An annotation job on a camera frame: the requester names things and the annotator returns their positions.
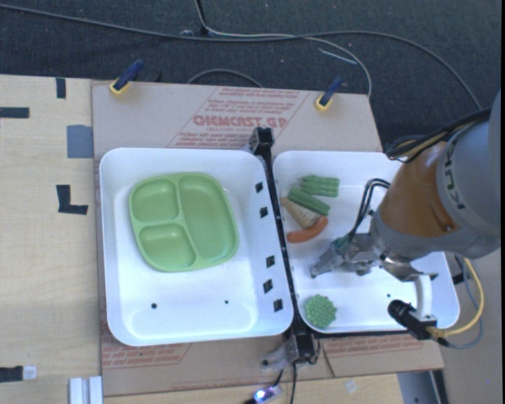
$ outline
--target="metal bracket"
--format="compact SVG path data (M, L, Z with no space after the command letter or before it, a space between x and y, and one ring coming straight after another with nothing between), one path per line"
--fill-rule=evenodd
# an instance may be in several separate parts
M287 365L294 363L300 357L297 347L297 338L291 335L273 352L267 353L262 358L262 371L281 371Z
M358 233L334 240L320 256L320 260L311 267L311 277L327 273L338 267L344 267L357 275L366 275L380 264L370 248L370 239L366 234Z
M425 274L415 269L409 262L401 262L386 258L382 261L381 266L385 271L391 274L402 283L411 282L419 279L423 275L427 275L430 279L435 279L437 274Z
M273 131L265 127L255 127L249 138L249 148L255 156L262 154L262 152L258 150L260 146L271 147L274 143L275 138Z
M68 404L103 404L103 385L101 376L83 379L69 379L67 385Z

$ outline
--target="small hole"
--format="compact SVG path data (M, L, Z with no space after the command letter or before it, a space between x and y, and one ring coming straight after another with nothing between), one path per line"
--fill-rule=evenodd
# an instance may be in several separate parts
M274 311L280 311L283 309L283 300L274 300L273 301L273 309Z
M273 281L269 279L263 284L263 293L268 293L273 288Z

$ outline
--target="black cable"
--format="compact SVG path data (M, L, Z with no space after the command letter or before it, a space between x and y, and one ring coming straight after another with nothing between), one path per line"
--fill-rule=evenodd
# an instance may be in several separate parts
M364 186L363 197L361 198L361 204L359 206L359 211L357 214L357 218L355 220L355 224L353 225L351 231L348 233L348 237L351 239L355 236L357 229L363 219L366 217L369 208L370 201L372 200L372 193L374 192L375 187L383 187L388 189L391 186L390 183L381 178L373 178L367 182Z
M200 2L200 0L194 0L194 2L196 4L196 8L200 16L200 23L201 23L200 32L202 33L202 35L207 35L209 33L209 30L205 26L204 8L202 7L202 3Z
M276 380L276 381L272 384L272 387L275 387L276 385L278 385L278 384L279 384L280 379L281 379L281 378L282 378L282 376L283 376L283 372L284 372L284 370L283 370L283 369L279 372L279 376L277 377L277 380Z
M466 272L465 263L463 263L462 261L460 261L460 259L459 259L458 256L454 256L454 260L457 262L457 264L459 265L460 269L462 270L462 276L464 278L465 289L468 292L468 296L470 297L471 303L477 309L478 304L475 301L475 298L473 297L473 294L470 291L470 286L468 284L468 274ZM479 319L478 327L479 327L479 332L477 333L477 336L472 341L470 341L469 343L454 344L454 343L451 343L450 341L447 341L445 338L438 338L438 344L441 344L442 346L444 346L446 348L453 348L453 349L456 349L456 350L464 350L464 349L467 349L467 348L472 348L476 344L478 344L479 341L481 341L482 333L483 333L482 319Z
M292 381L292 393L290 395L290 404L294 403L295 385L297 384L297 365L295 364L295 362L292 365L294 365L294 379Z
M407 160L402 161L404 163L409 163L415 160L429 147L434 146L443 141L446 137L449 137L454 131L478 121L490 118L491 111L491 108L479 109L424 136L402 136L393 142L388 143L385 147L384 153L392 160L398 157L403 157L412 150L423 146L413 153Z
M451 279L453 280L453 284L457 285L457 284L460 284L464 281L464 275L462 273L456 274L456 275L453 275L453 277L451 277Z
M254 79L252 77L249 77L245 73L241 73L241 72L238 72L238 71L233 71L231 69L219 69L219 68L217 68L217 69L210 69L208 71L203 71L201 73L197 73L192 78L190 78L186 83L190 84L190 83L192 83L194 81L197 81L199 78L201 78L201 77L203 77L205 75L210 75L211 73L230 73L231 75L235 75L237 77L242 77L243 79L247 79L250 83L256 85L259 88L263 88L263 85L260 82L258 82L256 79Z

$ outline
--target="green divided plate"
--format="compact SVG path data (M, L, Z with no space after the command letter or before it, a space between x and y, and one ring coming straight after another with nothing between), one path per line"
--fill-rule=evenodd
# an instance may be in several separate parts
M136 184L129 212L142 257L160 271L189 271L230 259L236 220L226 194L205 173L172 173Z

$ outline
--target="yellow cable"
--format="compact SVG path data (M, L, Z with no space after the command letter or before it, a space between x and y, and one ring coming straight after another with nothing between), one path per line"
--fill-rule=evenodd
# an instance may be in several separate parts
M397 159L400 157L411 158L413 155L419 153L424 148L428 148L429 146L431 146L435 142L441 140L444 136L448 135L449 133L455 133L456 131L464 129L467 125L471 125L471 124L473 124L473 123L464 123L464 124L456 126L453 130L450 130L450 131L444 130L441 133L437 134L436 136L429 137L428 139L424 140L420 144L415 145L411 150L405 151L400 154L390 155L389 158L390 159ZM414 141L415 140L402 141L400 144L397 144L395 148L400 148L401 146L411 144Z
M439 329L436 327L428 327L427 331L435 338L445 338L445 337L449 337L451 335L456 335L456 334L465 332L468 329L470 329L471 327L473 327L473 325L475 325L482 316L482 312L485 307L485 294L482 289L481 281L479 280L479 277L477 276L476 271L473 269L473 265L471 264L471 261L468 258L464 258L464 263L465 263L465 266L470 271L471 278L473 278L473 280L475 281L476 286L477 286L477 290L479 291L479 306L477 307L476 314L473 316L473 318L468 323L466 323L462 327L457 327L454 329Z

